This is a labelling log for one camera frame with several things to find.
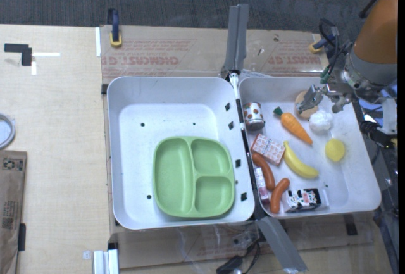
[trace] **wooden table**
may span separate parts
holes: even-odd
[[[0,53],[0,111],[15,119],[16,125],[16,137],[7,149],[28,152],[22,214],[27,236],[25,250],[18,257],[18,273],[92,273],[88,255],[106,250],[110,236],[96,28],[0,25],[0,35],[3,43],[28,44],[35,53],[60,53],[37,57],[36,75],[31,67],[21,66],[20,54]],[[296,226],[292,240],[302,250],[309,273],[390,272],[372,214],[358,219],[367,238],[363,243],[318,244],[316,249],[305,246],[308,237],[300,237],[300,224],[290,224]],[[200,269],[200,273],[214,273],[225,261],[122,272],[193,273]],[[260,257],[250,273],[284,271],[270,252]]]

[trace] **white tray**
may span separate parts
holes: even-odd
[[[217,77],[120,77],[109,84],[107,98],[113,211],[122,226],[138,230],[251,217],[255,206],[251,179],[235,94],[228,82]],[[154,150],[161,140],[182,135],[214,139],[228,148],[235,201],[225,214],[187,219],[158,208],[153,196]]]
[[[297,95],[308,90],[312,84],[320,85],[319,78],[248,77],[239,84],[242,104],[260,102],[265,119],[264,129],[248,132],[249,144],[253,143],[257,133],[280,144],[287,140],[304,163],[314,166],[320,172],[315,179],[302,178],[293,173],[282,160],[279,166],[271,165],[276,183],[283,177],[288,177],[289,189],[325,190],[329,201],[328,208],[313,211],[285,213],[281,207],[279,214],[271,214],[268,206],[264,207],[265,211],[278,218],[287,218],[371,211],[378,208],[381,192],[351,104],[345,105],[343,111],[333,114],[331,101],[327,97],[323,98],[319,108],[333,115],[332,128],[323,133],[312,131],[308,121],[298,118],[313,140],[312,147],[284,129],[279,117],[273,113],[280,106],[284,112],[296,115],[294,102]],[[338,163],[325,156],[325,144],[332,137],[340,139],[346,146],[346,155]]]

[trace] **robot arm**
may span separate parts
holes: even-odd
[[[321,75],[320,83],[324,85],[309,88],[304,99],[297,103],[298,112],[318,105],[323,96],[334,103],[334,113],[363,99],[382,105],[384,125],[378,130],[389,137],[396,136],[397,98],[384,97],[381,91],[397,83],[397,29],[398,0],[378,0],[345,55],[343,66],[336,65],[333,73]]]

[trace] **toy food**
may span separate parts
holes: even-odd
[[[319,175],[318,170],[311,166],[308,166],[307,164],[304,164],[297,157],[295,152],[290,148],[288,141],[284,141],[284,147],[284,160],[292,171],[305,178],[313,178]]]
[[[325,154],[332,161],[340,161],[346,153],[342,141],[336,138],[330,139],[325,145]]]
[[[305,131],[304,127],[299,123],[297,118],[289,112],[283,112],[280,107],[277,107],[274,111],[275,114],[280,116],[281,124],[293,135],[297,136],[301,140],[308,144],[312,144],[312,139]]]
[[[265,177],[263,176],[263,172],[261,171],[260,167],[254,168],[254,176],[256,177],[256,184],[258,186],[260,201],[262,202],[262,204],[269,204],[270,197],[266,188]]]
[[[272,213],[280,212],[280,200],[283,192],[287,190],[290,186],[290,180],[288,178],[283,178],[279,183],[277,183],[270,197],[270,211]]]
[[[283,158],[285,148],[265,135],[257,134],[254,138],[251,151],[252,153],[262,155],[269,163],[278,166]]]
[[[252,153],[252,160],[256,166],[261,168],[265,178],[266,188],[268,190],[273,190],[276,186],[274,175],[264,157],[258,153]]]
[[[330,113],[319,110],[309,117],[309,127],[313,131],[328,130],[332,126],[332,118]]]

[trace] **small box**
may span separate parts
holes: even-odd
[[[327,208],[329,205],[325,191],[318,189],[287,190],[283,193],[282,204],[286,213],[314,210],[321,206]]]
[[[265,135],[257,134],[251,151],[263,155],[269,163],[278,166],[283,158],[285,147],[267,138]]]
[[[256,176],[256,183],[258,185],[258,191],[260,195],[260,201],[263,205],[270,203],[270,197],[266,188],[265,177],[260,167],[254,168],[254,175]]]

